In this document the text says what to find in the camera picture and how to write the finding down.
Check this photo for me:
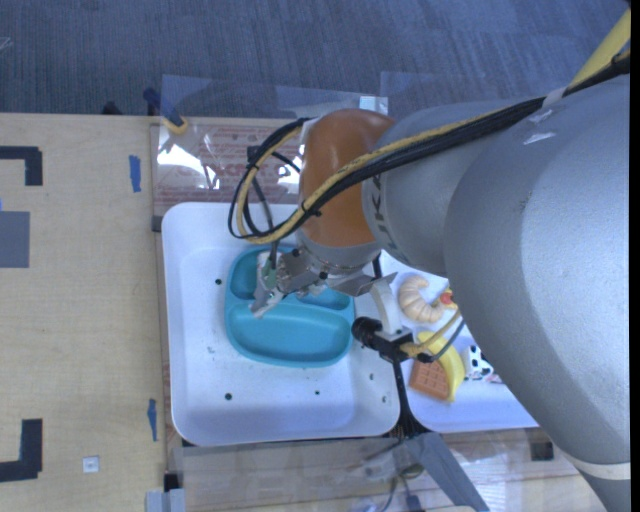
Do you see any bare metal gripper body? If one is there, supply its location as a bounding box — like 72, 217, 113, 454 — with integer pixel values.
255, 248, 331, 303

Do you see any beige toy croissant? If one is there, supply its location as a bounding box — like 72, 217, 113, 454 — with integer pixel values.
398, 275, 447, 324

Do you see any thin black rod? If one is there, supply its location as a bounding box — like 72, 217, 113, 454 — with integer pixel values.
392, 360, 412, 426

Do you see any white plastic tray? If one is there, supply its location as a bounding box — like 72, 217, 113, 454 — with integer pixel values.
372, 249, 542, 435
160, 201, 402, 447

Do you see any blue divided plate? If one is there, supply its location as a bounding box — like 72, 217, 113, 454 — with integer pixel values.
224, 244, 357, 370

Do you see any orange toy waffle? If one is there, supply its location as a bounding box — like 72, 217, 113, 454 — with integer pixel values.
408, 358, 452, 402

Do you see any black cylinder on white bracket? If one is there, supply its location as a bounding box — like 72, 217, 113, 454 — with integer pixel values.
351, 272, 416, 364

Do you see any yellow banana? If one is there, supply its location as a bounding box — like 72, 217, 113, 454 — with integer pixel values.
416, 330, 467, 404

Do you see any black and white carton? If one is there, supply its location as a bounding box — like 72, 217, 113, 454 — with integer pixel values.
465, 344, 502, 384

